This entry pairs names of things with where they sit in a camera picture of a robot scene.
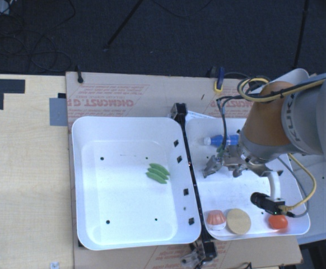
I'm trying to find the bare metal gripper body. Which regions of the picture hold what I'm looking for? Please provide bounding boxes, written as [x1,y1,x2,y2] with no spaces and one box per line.
[220,145,266,171]

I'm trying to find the thin black rod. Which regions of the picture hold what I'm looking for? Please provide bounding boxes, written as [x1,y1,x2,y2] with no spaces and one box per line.
[178,113,210,244]

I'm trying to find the white plastic tray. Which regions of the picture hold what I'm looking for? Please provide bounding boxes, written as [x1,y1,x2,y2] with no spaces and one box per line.
[71,115,203,252]
[184,117,311,242]

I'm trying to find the clear bottle with blue label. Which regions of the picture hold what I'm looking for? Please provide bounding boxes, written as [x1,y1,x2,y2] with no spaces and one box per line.
[203,133,240,147]

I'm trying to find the tan round biscuit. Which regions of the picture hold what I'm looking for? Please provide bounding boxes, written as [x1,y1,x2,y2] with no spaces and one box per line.
[226,208,252,235]

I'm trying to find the green pea pods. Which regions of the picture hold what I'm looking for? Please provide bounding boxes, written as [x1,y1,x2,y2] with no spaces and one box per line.
[145,163,171,185]

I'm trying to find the orange toy tomato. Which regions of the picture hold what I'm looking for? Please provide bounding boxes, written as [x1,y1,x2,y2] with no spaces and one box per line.
[268,214,289,230]

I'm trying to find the brown cardboard board red print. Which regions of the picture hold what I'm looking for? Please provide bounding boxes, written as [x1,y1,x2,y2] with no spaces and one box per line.
[65,71,304,269]

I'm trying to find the black cylinder on white bracket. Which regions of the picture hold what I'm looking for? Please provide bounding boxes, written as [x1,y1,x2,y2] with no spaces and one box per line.
[250,169,287,216]

